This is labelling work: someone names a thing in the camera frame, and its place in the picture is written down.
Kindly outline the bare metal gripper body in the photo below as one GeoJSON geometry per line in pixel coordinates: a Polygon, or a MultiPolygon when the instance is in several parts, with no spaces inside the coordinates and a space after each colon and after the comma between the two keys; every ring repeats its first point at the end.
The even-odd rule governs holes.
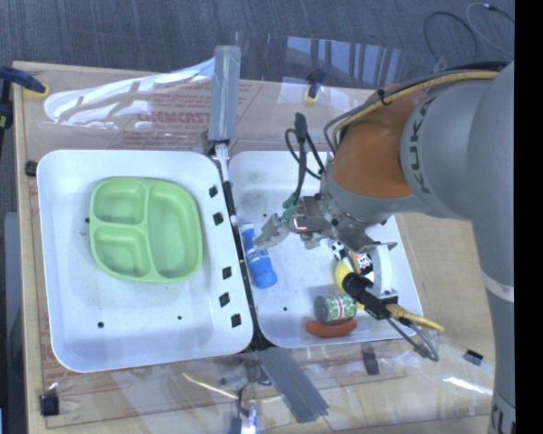
{"type": "Polygon", "coordinates": [[[301,196],[282,217],[288,229],[300,236],[308,249],[322,239],[340,241],[346,248],[364,252],[376,241],[367,234],[367,225],[341,211],[326,195],[301,196]]]}

